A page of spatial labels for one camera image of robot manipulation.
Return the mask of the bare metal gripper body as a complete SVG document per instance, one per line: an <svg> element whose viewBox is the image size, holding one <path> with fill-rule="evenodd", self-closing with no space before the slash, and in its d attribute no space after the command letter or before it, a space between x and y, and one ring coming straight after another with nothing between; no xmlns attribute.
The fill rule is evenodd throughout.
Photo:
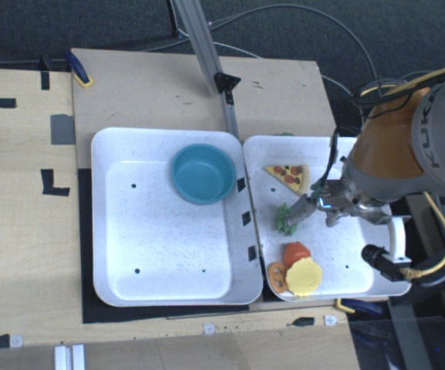
<svg viewBox="0 0 445 370"><path fill-rule="evenodd" d="M320 179L312 185L312 197L317 210L340 210L346 217L360 217L374 225L388 224L393 217L386 203L360 192L351 180Z"/></svg>

